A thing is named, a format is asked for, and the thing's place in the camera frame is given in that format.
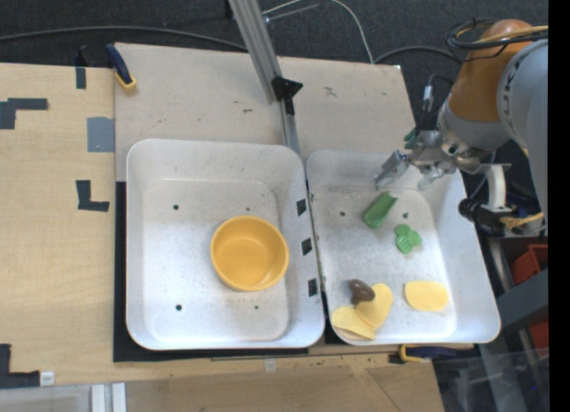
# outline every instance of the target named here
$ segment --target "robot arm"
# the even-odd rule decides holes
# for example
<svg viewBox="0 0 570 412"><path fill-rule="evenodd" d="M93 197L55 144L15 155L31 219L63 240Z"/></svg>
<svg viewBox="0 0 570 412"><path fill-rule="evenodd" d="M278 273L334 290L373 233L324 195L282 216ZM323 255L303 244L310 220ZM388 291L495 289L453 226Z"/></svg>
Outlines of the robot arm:
<svg viewBox="0 0 570 412"><path fill-rule="evenodd" d="M527 31L535 30L519 20L491 24L472 44L435 128L420 125L409 133L411 152L396 151L377 176L377 186L409 165L423 174L421 190L457 169L486 174L491 166L482 159L512 139L527 153L548 221L548 39L531 40Z"/></svg>

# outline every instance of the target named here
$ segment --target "red object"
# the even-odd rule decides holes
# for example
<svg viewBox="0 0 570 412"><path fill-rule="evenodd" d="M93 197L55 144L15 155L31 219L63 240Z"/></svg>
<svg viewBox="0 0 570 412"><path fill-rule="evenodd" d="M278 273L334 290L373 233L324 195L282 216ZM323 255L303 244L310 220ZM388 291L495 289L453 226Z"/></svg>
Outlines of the red object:
<svg viewBox="0 0 570 412"><path fill-rule="evenodd" d="M518 257L510 265L510 274L516 285L525 282L532 276L537 275L548 266L549 245L529 245L528 251ZM549 320L540 322L528 328L533 339L534 348L544 349L549 347Z"/></svg>

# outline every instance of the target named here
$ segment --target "gray tape square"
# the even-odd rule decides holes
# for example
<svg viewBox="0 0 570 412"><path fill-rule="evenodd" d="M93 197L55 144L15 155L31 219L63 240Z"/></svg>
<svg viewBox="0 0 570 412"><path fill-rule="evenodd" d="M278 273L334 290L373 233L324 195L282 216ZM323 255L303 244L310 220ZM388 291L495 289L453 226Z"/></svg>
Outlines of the gray tape square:
<svg viewBox="0 0 570 412"><path fill-rule="evenodd" d="M115 151L115 120L108 117L87 119L87 150L89 152Z"/></svg>

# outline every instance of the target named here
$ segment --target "white cable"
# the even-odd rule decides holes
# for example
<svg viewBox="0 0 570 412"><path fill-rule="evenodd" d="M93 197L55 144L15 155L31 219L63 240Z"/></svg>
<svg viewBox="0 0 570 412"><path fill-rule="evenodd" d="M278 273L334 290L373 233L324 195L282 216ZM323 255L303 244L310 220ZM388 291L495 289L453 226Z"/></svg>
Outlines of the white cable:
<svg viewBox="0 0 570 412"><path fill-rule="evenodd" d="M285 7L289 7L290 5L293 4L297 4L300 3L302 1L307 1L307 0L293 0L293 1L289 1L285 4L281 4L281 5L277 5L276 7L273 7L269 10L266 10L264 12L262 12L263 15L266 15L267 13L271 13L271 12L275 12L278 11L280 9L283 9ZM362 42L364 43L364 48L366 49L366 53L368 54L368 58L370 60L370 64L374 64L374 58L372 57L372 53L371 53L371 49L368 46L368 42L366 41L366 36L364 35L364 30L362 29L362 26L360 24L360 21L358 20L358 17L356 17L356 15L354 14L354 12L352 10L350 10L350 7L348 7L348 5L341 3L338 0L324 0L324 1L331 1L332 3L338 4L341 7L343 7L348 13L350 13L350 15L353 17L354 22L356 23L356 26L358 27L358 30L360 31L360 35L362 38Z"/></svg>

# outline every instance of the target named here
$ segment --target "white tray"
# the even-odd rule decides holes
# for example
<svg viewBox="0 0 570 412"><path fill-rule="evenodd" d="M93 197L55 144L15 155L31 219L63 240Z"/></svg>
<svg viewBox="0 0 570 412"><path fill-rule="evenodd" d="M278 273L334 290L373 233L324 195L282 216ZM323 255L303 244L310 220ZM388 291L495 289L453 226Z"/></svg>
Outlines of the white tray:
<svg viewBox="0 0 570 412"><path fill-rule="evenodd" d="M324 328L305 171L291 149L144 140L126 160L126 325L151 350L300 348ZM238 292L209 258L217 226L252 214L278 227L289 268L275 286Z"/></svg>
<svg viewBox="0 0 570 412"><path fill-rule="evenodd" d="M420 192L414 167L386 188L374 177L388 155L316 151L307 161L313 223L329 312L350 305L349 279L382 282L394 294L387 321L373 341L341 339L353 345L391 343L485 343L501 322L473 224L460 216L465 190L459 174ZM363 221L370 205L388 190L398 198L379 229ZM406 223L423 238L409 254L395 246L394 228ZM441 312L413 310L403 285L436 280L450 292Z"/></svg>

